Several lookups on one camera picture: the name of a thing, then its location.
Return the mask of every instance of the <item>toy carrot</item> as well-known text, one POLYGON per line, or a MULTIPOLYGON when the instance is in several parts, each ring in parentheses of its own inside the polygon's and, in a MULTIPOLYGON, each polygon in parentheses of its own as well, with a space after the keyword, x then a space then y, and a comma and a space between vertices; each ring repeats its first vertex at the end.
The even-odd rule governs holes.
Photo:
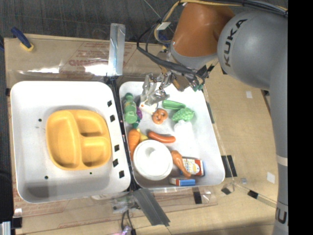
POLYGON ((128 147, 131 155, 131 160, 133 160, 134 151, 139 144, 140 133, 136 129, 131 129, 128 133, 128 147))

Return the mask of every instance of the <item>black hole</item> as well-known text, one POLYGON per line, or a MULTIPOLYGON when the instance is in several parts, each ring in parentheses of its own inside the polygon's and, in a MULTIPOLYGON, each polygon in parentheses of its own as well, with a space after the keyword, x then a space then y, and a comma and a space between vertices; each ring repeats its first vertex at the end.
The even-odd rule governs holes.
POLYGON ((117 165, 118 165, 118 160, 115 159, 115 160, 113 161, 113 167, 116 167, 117 165))
POLYGON ((125 176, 124 171, 123 171, 123 170, 120 171, 120 172, 119 172, 119 178, 122 178, 122 177, 124 177, 124 176, 125 176))

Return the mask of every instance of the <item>hot dog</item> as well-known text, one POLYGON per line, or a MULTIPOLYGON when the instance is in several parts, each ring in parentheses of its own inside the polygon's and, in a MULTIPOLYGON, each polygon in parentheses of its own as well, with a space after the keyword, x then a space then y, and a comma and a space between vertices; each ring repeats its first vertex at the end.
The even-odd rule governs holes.
POLYGON ((174 136, 164 136, 153 131, 148 132, 148 137, 161 143, 174 143, 176 141, 174 136))

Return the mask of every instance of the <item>toy cucumber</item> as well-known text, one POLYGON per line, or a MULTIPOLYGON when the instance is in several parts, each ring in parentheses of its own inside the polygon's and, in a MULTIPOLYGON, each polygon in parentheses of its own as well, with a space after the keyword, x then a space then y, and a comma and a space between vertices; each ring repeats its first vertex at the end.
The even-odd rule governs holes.
POLYGON ((162 107, 164 109, 180 110, 180 109, 186 108, 186 105, 183 103, 178 103, 178 102, 166 99, 162 101, 162 107))

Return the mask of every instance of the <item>toy pretzel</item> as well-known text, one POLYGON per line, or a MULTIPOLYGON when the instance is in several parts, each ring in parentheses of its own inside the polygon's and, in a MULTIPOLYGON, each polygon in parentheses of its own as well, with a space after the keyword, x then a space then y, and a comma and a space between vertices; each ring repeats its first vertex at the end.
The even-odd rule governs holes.
POLYGON ((152 114, 152 120, 156 124, 162 124, 164 120, 166 120, 168 117, 167 111, 164 109, 157 109, 152 114))

